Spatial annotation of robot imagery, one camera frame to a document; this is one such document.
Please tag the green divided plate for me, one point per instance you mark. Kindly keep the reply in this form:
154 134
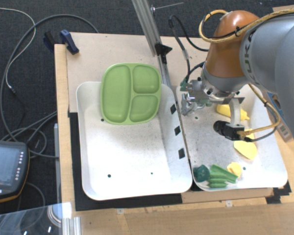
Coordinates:
116 94

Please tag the dark green broccoli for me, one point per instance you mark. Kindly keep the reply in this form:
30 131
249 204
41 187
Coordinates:
201 173

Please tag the long green pea pod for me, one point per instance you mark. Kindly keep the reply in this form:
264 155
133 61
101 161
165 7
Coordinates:
223 173

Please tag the white plastic tray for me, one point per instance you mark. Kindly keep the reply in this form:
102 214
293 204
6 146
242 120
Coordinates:
127 153
210 143

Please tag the small yellow chunk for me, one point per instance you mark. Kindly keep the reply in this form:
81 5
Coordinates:
234 169

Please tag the yellow banana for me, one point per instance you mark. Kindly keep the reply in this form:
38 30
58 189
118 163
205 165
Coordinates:
223 109

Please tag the black cylinder on white bracket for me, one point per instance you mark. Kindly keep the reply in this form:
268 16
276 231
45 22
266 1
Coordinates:
227 130

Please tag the short green pea pod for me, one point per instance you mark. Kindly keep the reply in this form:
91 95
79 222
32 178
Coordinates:
218 185
216 180

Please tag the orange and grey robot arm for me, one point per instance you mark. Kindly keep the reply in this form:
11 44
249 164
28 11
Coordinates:
267 57

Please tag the pale flat board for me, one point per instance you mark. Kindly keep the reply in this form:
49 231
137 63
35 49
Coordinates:
117 50

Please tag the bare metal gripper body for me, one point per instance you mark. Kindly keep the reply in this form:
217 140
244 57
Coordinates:
203 92

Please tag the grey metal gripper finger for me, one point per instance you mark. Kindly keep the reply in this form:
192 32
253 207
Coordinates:
184 106
195 106

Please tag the yellow flat slice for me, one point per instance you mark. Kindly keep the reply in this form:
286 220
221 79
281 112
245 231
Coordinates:
246 149

